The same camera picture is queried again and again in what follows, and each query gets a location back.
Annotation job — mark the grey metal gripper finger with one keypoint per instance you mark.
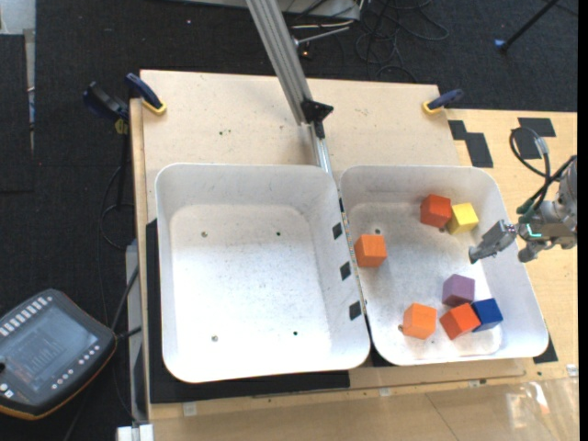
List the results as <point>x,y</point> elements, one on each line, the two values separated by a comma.
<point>497,238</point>

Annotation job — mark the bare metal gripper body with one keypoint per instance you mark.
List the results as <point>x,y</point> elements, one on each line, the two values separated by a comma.
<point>553,225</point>

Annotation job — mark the yellow cube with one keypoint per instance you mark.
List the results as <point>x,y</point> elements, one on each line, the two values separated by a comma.
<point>464,218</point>

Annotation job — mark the purple cube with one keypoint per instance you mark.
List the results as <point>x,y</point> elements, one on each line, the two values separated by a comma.
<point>458,290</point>

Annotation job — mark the red cube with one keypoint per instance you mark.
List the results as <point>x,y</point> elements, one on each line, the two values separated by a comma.
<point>435,210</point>
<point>459,320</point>

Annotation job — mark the blue cube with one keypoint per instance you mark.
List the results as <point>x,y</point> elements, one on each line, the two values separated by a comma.
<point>489,314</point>

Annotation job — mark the white plastic tray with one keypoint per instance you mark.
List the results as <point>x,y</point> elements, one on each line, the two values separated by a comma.
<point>252,287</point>
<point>418,269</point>

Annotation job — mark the orange cube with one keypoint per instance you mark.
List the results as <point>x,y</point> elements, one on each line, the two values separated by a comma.
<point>419,320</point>
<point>370,251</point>

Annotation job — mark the pale wood board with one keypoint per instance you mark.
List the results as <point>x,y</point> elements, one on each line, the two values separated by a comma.
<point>239,122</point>

